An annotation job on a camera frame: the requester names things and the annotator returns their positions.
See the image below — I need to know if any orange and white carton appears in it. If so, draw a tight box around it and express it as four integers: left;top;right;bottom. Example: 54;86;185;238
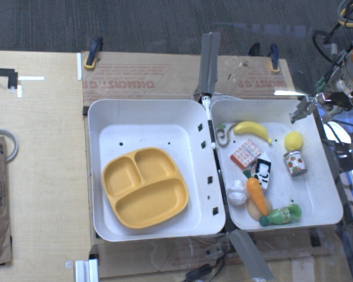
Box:
229;139;262;170

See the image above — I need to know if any tan round biscuit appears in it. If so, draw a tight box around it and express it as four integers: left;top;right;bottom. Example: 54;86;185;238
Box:
247;195;274;221

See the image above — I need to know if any white can with fruit print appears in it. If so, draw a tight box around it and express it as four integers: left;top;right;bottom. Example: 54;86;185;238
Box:
283;150;308;177

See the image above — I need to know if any yellow divided plate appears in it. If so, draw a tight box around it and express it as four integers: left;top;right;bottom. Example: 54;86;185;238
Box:
101;147;190;230

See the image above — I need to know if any yellow banana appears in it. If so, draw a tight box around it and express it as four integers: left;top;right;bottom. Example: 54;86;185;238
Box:
233;120;274;145

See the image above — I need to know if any black and white milk carton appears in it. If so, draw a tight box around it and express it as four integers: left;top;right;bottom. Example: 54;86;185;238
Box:
251;151;272;193

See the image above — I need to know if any brown cardboard board red print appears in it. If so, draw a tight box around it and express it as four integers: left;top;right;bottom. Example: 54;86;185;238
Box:
81;50;342;278

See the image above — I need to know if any white plastic tray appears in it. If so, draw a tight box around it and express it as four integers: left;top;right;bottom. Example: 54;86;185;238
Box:
87;99;227;243
209;99;344;232

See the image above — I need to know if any green plastic bottle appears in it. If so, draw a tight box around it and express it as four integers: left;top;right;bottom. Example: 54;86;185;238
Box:
258;203;302;227

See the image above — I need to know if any orange carrot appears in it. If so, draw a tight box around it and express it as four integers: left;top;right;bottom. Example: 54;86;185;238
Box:
242;169;269;217

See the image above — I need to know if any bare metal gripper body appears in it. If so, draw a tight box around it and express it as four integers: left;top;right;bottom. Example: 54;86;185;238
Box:
316;68;353;110

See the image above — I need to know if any yellow lemon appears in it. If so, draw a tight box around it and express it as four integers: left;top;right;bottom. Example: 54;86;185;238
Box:
284;131;304;152

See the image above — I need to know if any white lumpy toy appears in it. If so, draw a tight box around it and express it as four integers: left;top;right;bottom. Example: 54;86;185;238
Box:
227;179;248;206

